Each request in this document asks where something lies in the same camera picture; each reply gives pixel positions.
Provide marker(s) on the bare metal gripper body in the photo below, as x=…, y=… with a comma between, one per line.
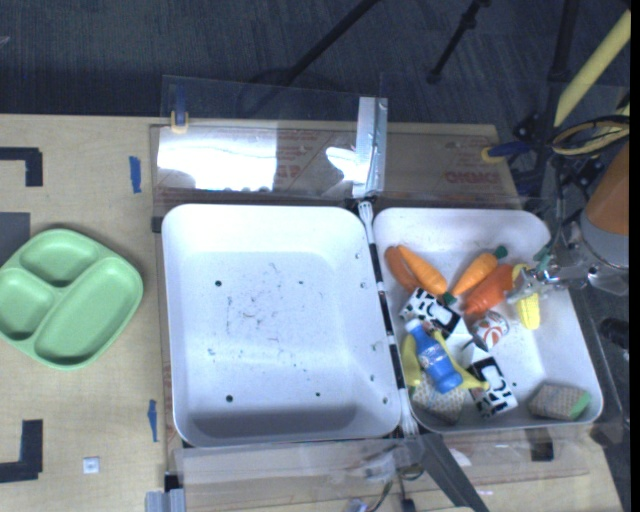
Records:
x=585, y=274

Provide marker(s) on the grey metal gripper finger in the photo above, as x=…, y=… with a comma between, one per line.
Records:
x=545, y=276
x=520, y=287

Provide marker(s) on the yellow corn cob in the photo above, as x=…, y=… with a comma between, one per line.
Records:
x=530, y=312

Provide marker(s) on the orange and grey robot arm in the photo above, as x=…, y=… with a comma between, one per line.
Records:
x=610, y=200

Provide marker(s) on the large dark orange carrot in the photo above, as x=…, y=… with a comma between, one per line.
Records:
x=487, y=295

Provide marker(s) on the small orange carrot green top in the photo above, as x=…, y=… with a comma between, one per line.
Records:
x=477, y=272

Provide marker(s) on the orange and white can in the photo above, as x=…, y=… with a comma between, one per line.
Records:
x=491, y=330

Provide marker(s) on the white plastic tray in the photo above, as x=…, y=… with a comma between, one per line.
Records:
x=545, y=360
x=280, y=325

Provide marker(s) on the black and white carton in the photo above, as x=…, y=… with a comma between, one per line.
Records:
x=430, y=307
x=495, y=387

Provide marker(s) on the orange carrot without leaves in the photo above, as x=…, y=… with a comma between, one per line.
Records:
x=396, y=267
x=425, y=272

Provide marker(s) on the blue bottle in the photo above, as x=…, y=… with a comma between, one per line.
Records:
x=435, y=360

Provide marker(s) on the brown sandwich green edge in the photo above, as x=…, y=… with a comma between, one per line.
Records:
x=557, y=401

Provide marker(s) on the yellow banana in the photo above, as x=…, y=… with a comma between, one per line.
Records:
x=411, y=362

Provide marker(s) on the thin black and white rod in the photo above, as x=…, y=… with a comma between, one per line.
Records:
x=384, y=300

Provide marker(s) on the brown waffle biscuit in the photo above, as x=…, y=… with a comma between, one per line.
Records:
x=445, y=404

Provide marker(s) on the green divided plate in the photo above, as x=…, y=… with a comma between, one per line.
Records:
x=75, y=310

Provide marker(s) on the black cylinder on white bracket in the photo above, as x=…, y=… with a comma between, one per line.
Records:
x=616, y=331

